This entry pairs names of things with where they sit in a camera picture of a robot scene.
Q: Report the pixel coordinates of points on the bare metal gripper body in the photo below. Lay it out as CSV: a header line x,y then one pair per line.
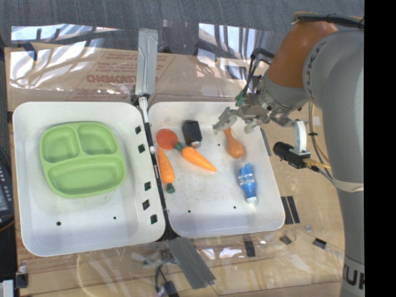
x,y
259,108

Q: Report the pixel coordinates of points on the orange-red round toy fruit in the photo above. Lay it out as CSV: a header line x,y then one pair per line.
x,y
166,139

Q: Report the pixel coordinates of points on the white plastic tray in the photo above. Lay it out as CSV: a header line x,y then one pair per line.
x,y
89,221
210,196

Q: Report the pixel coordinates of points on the brown cardboard board red print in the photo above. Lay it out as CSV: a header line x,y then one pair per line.
x,y
92,73

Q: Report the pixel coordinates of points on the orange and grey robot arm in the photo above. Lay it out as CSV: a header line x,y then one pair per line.
x,y
337,82

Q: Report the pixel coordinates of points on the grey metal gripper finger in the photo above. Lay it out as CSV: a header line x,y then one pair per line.
x,y
223,122
251,126

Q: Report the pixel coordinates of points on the orange pear-shaped toy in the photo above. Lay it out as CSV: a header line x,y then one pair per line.
x,y
235,148

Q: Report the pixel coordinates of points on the orange toy carrot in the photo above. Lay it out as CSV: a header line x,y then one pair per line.
x,y
166,169
198,160

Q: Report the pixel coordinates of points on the black cylinder on white bracket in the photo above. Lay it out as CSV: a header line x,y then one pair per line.
x,y
292,156

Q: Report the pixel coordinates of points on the green divided plate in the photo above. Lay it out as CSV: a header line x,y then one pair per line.
x,y
83,175

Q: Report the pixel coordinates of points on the small black can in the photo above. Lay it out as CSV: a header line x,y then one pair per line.
x,y
191,132

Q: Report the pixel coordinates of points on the blue plastic bottle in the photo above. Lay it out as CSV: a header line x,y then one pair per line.
x,y
247,182

